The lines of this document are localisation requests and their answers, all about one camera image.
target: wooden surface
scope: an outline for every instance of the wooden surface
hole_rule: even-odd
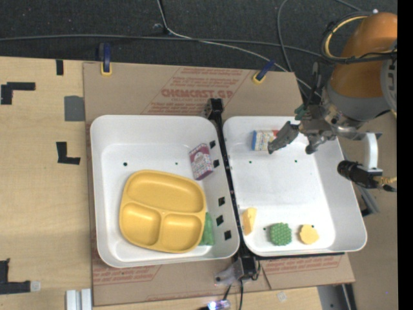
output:
[[[0,106],[0,260],[10,258],[9,281],[39,280],[41,291],[0,295],[0,309],[64,309],[65,291],[91,288],[85,123],[65,121],[64,97],[83,97],[82,62],[0,57],[0,83],[29,81]],[[79,165],[57,163],[57,141]],[[247,293],[243,309],[321,309],[316,287]],[[197,309],[208,298],[96,309]],[[233,304],[239,295],[231,295]]]

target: green toy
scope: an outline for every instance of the green toy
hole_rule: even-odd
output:
[[[292,241],[292,233],[288,224],[276,223],[271,225],[270,240],[274,245],[288,245]]]
[[[215,245],[214,232],[212,230],[212,218],[209,212],[205,214],[204,231],[199,245]]]

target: white plastic tray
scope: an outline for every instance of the white plastic tray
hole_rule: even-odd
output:
[[[113,267],[213,260],[232,256],[239,235],[215,126],[196,116],[101,116],[90,129],[97,228],[97,249]],[[219,160],[201,181],[211,214],[214,246],[198,246],[183,254],[144,249],[127,242],[119,228],[119,205],[128,177],[150,169],[193,178],[188,153],[200,143]]]
[[[260,256],[320,254],[357,251],[367,234],[350,181],[337,173],[343,160],[338,141],[328,141],[307,155],[306,137],[299,134],[290,145],[273,154],[251,149],[254,130],[279,130],[288,117],[233,117],[223,127],[239,213],[257,208],[254,230],[245,244]],[[292,242],[276,246],[269,227],[287,223]],[[313,225],[319,240],[299,240],[301,225]]]

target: cardboard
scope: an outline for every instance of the cardboard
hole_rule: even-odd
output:
[[[232,260],[116,269],[96,249],[90,125],[105,114],[202,115],[209,98],[222,98],[223,119],[232,116],[293,116],[302,103],[293,73],[269,72],[262,84],[257,70],[112,63],[102,76],[100,63],[84,63],[86,152],[92,240],[94,305],[114,305],[223,295],[214,275]],[[261,274],[245,292],[353,282],[347,255],[261,261]]]

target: yellow plate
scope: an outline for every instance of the yellow plate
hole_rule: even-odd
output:
[[[185,253],[201,241],[205,211],[205,193],[194,180],[141,170],[129,177],[123,189],[119,226],[134,245]]]

